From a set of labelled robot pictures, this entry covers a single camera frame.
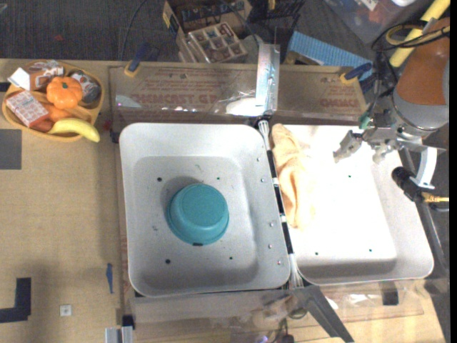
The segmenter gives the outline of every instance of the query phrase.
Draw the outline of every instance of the plastic bin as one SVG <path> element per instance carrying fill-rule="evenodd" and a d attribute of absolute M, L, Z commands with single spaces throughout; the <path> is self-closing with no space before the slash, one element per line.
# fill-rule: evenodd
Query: plastic bin
<path fill-rule="evenodd" d="M 366 44 L 386 29 L 412 17 L 419 19 L 433 0 L 324 0 Z"/>

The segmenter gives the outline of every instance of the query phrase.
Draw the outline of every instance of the egg carton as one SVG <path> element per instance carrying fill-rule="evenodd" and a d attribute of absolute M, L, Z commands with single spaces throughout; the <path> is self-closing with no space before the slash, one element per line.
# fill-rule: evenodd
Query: egg carton
<path fill-rule="evenodd" d="M 190 48 L 199 62 L 244 62 L 248 52 L 227 23 L 189 32 Z"/>

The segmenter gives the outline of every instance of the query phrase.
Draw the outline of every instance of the orange pumpkin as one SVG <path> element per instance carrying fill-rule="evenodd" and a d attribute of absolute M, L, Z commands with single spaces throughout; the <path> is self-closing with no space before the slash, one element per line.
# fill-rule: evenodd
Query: orange pumpkin
<path fill-rule="evenodd" d="M 83 99 L 83 89 L 72 77 L 54 77 L 46 88 L 47 99 L 58 109 L 75 108 Z"/>

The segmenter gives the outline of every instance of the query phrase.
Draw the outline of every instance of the gray floor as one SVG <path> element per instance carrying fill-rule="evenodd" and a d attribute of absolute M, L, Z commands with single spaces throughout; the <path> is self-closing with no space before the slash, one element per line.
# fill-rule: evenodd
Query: gray floor
<path fill-rule="evenodd" d="M 141 1 L 0 0 L 0 4 L 8 5 L 0 12 L 0 58 L 117 60 L 130 18 Z M 125 60 L 133 57 L 141 43 L 150 41 L 161 47 L 160 61 L 178 61 L 176 47 L 161 18 L 163 3 L 164 0 L 148 0 L 143 5 L 129 32 Z M 322 0 L 306 0 L 300 15 L 297 31 L 367 59 L 374 58 L 370 47 Z M 264 32 L 260 28 L 254 31 L 260 35 Z M 271 37 L 262 38 L 268 41 Z M 448 141 L 448 132 L 447 137 L 444 132 L 444 139 Z M 446 156 L 441 162 L 444 161 L 448 169 L 448 153 Z M 436 182 L 448 192 L 448 171 L 438 177 L 441 178 Z M 448 263 L 448 214 L 438 215 L 437 220 L 437 232 Z M 439 286 L 432 295 L 449 342 L 449 288 Z"/>

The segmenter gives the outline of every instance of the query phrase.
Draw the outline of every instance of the gray square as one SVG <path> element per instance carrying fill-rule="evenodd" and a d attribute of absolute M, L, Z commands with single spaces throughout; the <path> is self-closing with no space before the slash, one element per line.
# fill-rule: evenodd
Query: gray square
<path fill-rule="evenodd" d="M 0 169 L 21 169 L 22 131 L 0 129 Z"/>

